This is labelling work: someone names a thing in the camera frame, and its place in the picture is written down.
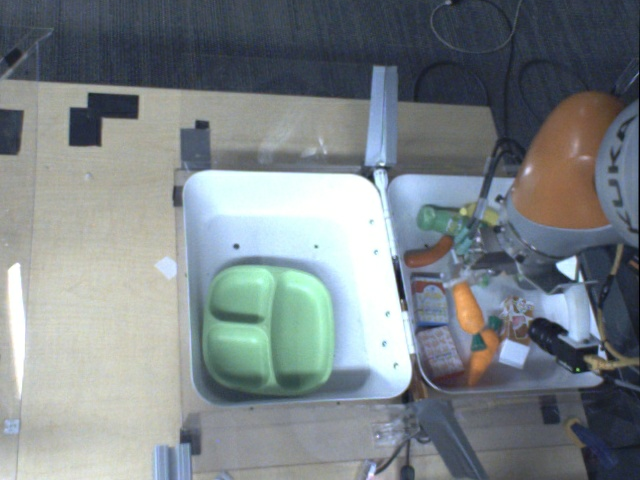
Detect orange carrot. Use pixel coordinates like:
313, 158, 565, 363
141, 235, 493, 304
466, 314, 504, 388
451, 280, 489, 353

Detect brown and white packet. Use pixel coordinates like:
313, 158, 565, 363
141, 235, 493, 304
499, 294, 536, 345

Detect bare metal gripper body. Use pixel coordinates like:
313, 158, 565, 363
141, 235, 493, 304
468, 227, 527, 278

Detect green divided plate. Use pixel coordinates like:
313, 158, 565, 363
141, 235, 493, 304
201, 263, 336, 398

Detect white plastic tray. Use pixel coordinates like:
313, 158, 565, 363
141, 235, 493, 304
181, 169, 414, 408
387, 173, 607, 395

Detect green capped clear bottle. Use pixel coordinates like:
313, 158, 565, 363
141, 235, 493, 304
416, 203, 501, 237

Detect black cylinder on white bracket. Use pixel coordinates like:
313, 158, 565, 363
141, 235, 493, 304
528, 282, 602, 375

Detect brown sausage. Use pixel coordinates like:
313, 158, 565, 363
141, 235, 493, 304
403, 234, 456, 269

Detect white cube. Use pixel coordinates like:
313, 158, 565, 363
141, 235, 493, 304
498, 338, 532, 370

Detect thin black and white rod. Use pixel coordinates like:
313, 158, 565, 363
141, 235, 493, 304
372, 167, 419, 357

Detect red and white carton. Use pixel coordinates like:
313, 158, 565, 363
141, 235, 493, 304
410, 273, 452, 327

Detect red patterned packet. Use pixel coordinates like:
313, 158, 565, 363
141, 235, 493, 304
415, 324, 467, 387

